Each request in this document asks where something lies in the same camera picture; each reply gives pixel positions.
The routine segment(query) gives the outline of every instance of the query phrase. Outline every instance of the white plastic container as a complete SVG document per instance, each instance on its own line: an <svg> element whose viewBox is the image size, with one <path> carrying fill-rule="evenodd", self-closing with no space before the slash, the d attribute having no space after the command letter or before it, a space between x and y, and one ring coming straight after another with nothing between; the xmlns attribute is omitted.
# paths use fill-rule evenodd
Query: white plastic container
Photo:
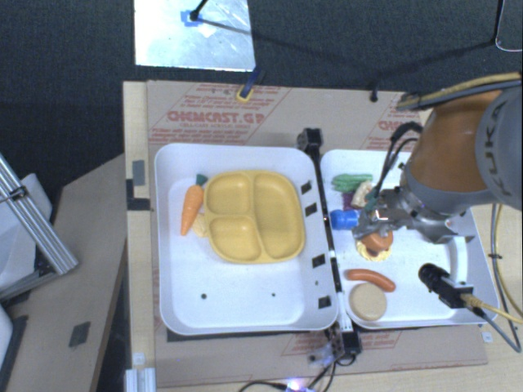
<svg viewBox="0 0 523 392"><path fill-rule="evenodd" d="M337 317L337 302L312 161L290 148L166 145L156 155L160 312L174 332L319 330ZM181 209L196 174L238 170L278 172L302 205L306 242L292 260L241 265L221 259L207 238L180 235ZM301 187L311 189L302 194ZM305 208L316 204L309 216ZM312 260L324 255L324 264Z"/></svg>
<svg viewBox="0 0 523 392"><path fill-rule="evenodd" d="M378 180L385 153L334 150L322 158L325 195L329 210L342 206L340 193L330 181L342 173L371 173ZM474 293L497 305L479 235L472 214L462 219L467 242L434 245L415 230L395 234L391 256L383 262L366 261L355 250L351 231L333 231L335 256L342 280L342 294L335 292L329 247L321 214L320 196L312 161L291 148L225 145L166 145L156 155L156 211L158 214L160 312L166 326L182 335L227 332L321 330L346 312L368 329L427 327L481 323L468 310L452 310L430 293L418 278L419 268L433 263L453 274L466 276ZM180 235L181 208L196 174L213 177L238 170L269 170L289 178L298 192L306 225L306 245L289 261L269 265L239 265L221 259L207 238L190 231ZM392 170L383 188L399 182ZM310 189L302 194L301 187ZM317 212L307 215L306 208ZM370 269L396 283L387 293L387 312L378 321L358 318L348 297L360 282L343 278L349 269Z"/></svg>

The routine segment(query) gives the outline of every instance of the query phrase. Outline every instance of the toy carrot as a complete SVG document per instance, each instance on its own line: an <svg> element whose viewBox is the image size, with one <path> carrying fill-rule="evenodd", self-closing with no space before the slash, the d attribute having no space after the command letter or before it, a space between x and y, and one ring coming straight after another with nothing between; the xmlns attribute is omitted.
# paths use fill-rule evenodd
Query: toy carrot
<svg viewBox="0 0 523 392"><path fill-rule="evenodd" d="M186 235L190 227L193 225L199 209L203 203L203 185L207 181L207 177L201 174L196 176L196 184L187 189L186 198L183 202L183 209L181 210L181 234Z"/></svg>

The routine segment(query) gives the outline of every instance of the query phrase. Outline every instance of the yellow plate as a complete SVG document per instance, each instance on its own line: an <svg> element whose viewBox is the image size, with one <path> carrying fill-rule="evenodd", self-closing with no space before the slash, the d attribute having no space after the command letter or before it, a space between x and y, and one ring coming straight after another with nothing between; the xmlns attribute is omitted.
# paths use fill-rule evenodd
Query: yellow plate
<svg viewBox="0 0 523 392"><path fill-rule="evenodd" d="M234 263L273 263L297 256L305 244L293 184L272 171L233 171L205 188L205 220L214 251Z"/></svg>

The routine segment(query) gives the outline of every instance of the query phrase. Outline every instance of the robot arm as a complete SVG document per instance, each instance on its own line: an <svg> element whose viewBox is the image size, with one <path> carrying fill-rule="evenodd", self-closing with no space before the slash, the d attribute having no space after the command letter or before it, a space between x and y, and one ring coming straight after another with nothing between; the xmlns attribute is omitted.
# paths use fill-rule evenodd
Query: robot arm
<svg viewBox="0 0 523 392"><path fill-rule="evenodd" d="M473 87L478 94L471 96L452 100L445 94L448 101L434 108L400 184L375 193L352 230L355 238L375 233L386 237L406 226L433 243L446 243L456 235L449 218L471 206L504 203L521 210L521 76L517 77L511 74L501 85ZM502 90L492 90L496 84ZM403 109L411 108L403 103Z"/></svg>

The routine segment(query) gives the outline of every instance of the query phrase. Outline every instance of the metal plate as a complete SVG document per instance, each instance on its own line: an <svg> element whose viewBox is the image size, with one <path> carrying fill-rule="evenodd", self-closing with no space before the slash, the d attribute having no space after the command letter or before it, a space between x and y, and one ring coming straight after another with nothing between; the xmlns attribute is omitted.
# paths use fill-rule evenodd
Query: metal plate
<svg viewBox="0 0 523 392"><path fill-rule="evenodd" d="M247 0L134 0L136 64L155 67L251 71L253 37Z"/></svg>

